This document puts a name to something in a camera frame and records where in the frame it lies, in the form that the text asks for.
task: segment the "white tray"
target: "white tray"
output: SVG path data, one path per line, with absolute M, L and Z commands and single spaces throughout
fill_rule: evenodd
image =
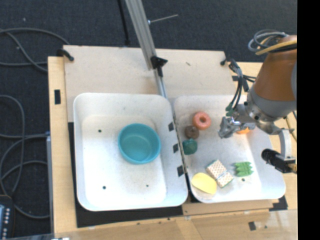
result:
M 74 100 L 77 198 L 90 211 L 179 206 L 188 196 L 177 132 L 169 101 L 159 95 L 83 93 Z M 131 164 L 118 148 L 120 130 L 132 123 L 152 127 L 160 155 Z
M 269 136 L 257 127 L 248 134 L 235 133 L 230 138 L 221 139 L 218 135 L 222 117 L 226 115 L 225 108 L 232 98 L 233 95 L 188 95 L 174 102 L 180 143 L 187 139 L 185 127 L 192 124 L 196 112 L 204 111 L 212 120 L 211 126 L 200 131 L 196 139 L 196 153 L 183 154 L 189 182 L 196 173 L 206 173 L 206 167 L 217 159 L 234 176 L 234 180 L 224 188 L 218 186 L 215 195 L 207 194 L 192 185 L 191 191 L 203 203 L 278 199 L 286 190 L 283 175 L 261 158 L 264 149 L 272 149 Z M 234 163 L 245 161 L 251 162 L 254 172 L 250 176 L 237 177 Z

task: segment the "pink donut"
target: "pink donut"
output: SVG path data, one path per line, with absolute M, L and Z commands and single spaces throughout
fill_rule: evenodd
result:
M 211 118 L 207 113 L 200 111 L 193 116 L 192 124 L 199 130 L 205 130 L 211 125 Z

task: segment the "teal bowl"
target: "teal bowl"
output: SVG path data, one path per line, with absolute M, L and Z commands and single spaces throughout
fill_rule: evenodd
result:
M 125 160 L 131 164 L 142 165 L 157 158 L 161 142 L 151 127 L 142 123 L 132 123 L 120 131 L 118 147 Z

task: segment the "wooden table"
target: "wooden table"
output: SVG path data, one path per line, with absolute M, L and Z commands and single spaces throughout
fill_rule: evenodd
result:
M 66 46 L 68 51 L 81 50 L 80 47 Z M 122 52 L 135 54 L 136 48 L 122 48 Z M 223 59 L 220 51 L 183 51 L 160 50 L 159 54 L 185 60 L 187 66 L 197 60 L 198 67 L 212 61 Z M 138 58 L 140 66 L 143 58 Z M 293 173 L 284 174 L 286 184 L 285 198 L 288 210 L 269 211 L 278 200 L 255 200 L 242 202 L 229 202 L 217 204 L 191 203 L 187 200 L 183 205 L 183 216 L 170 218 L 146 219 L 141 221 L 126 221 L 112 224 L 97 225 L 91 227 L 77 227 L 75 196 L 72 178 L 72 165 L 70 155 L 69 131 L 68 131 L 68 98 L 66 95 L 66 63 L 63 57 L 48 58 L 48 83 L 50 101 L 50 133 L 51 133 L 51 165 L 52 165 L 52 195 L 53 195 L 53 233 L 56 237 L 71 237 L 75 239 L 280 239 L 287 236 L 295 239 L 298 232 L 298 197 L 297 176 Z M 261 63 L 239 62 L 239 66 L 246 75 L 256 76 Z M 179 71 L 177 65 L 171 71 L 165 71 L 170 79 L 175 77 L 174 70 Z M 183 82 L 192 80 L 192 75 L 186 76 Z M 178 95 L 183 90 L 174 87 L 168 78 L 167 84 L 169 96 Z M 151 87 L 150 93 L 156 91 Z M 60 102 L 55 99 L 55 90 L 59 90 Z M 200 94 L 207 93 L 206 88 L 201 89 Z M 287 120 L 277 121 L 279 127 L 297 129 L 296 120 L 289 115 Z M 292 154 L 297 157 L 297 142 L 295 140 L 297 130 L 292 136 Z M 280 142 L 277 136 L 271 136 L 271 143 L 276 151 L 280 151 Z

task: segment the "black floor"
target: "black floor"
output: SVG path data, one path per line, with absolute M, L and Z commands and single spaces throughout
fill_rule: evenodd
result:
M 178 17 L 150 25 L 156 48 L 228 51 L 238 62 L 262 62 L 247 49 L 253 35 L 263 29 L 297 34 L 298 0 L 142 0 L 149 20 L 178 14 Z M 122 0 L 130 47 L 138 40 Z M 0 29 L 37 28 L 62 36 L 72 45 L 124 46 L 125 32 L 117 0 L 0 0 Z M 55 56 L 65 43 L 43 32 L 13 31 L 35 62 Z M 0 33 L 0 62 L 28 62 L 22 49 L 7 34 Z M 49 127 L 48 77 L 34 65 L 0 65 L 0 134 L 44 134 Z M 19 139 L 0 137 L 1 177 L 21 161 L 21 145 L 6 151 Z M 37 138 L 25 142 L 24 161 L 46 161 L 46 142 Z M 19 170 L 3 178 L 8 195 Z M 43 164 L 23 167 L 12 195 L 18 208 L 33 215 L 49 213 L 48 174 Z M 50 232 L 49 219 L 29 218 L 16 213 L 15 237 Z

